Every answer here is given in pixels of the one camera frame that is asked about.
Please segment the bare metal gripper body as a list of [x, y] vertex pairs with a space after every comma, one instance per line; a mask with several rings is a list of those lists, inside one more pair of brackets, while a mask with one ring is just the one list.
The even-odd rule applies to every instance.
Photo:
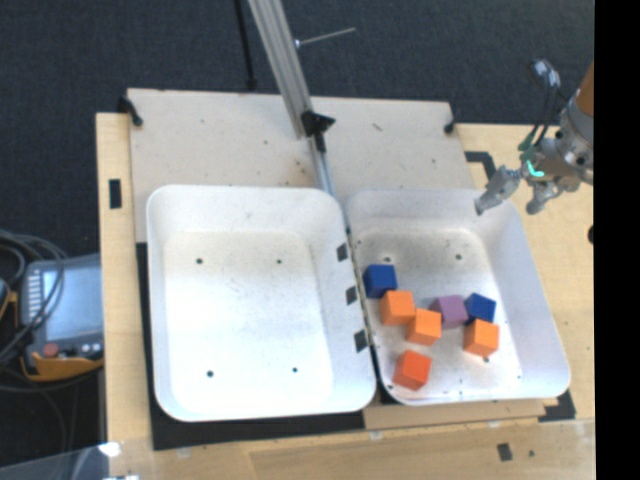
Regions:
[[562, 187], [593, 184], [593, 145], [586, 139], [544, 138], [520, 155], [524, 177]]

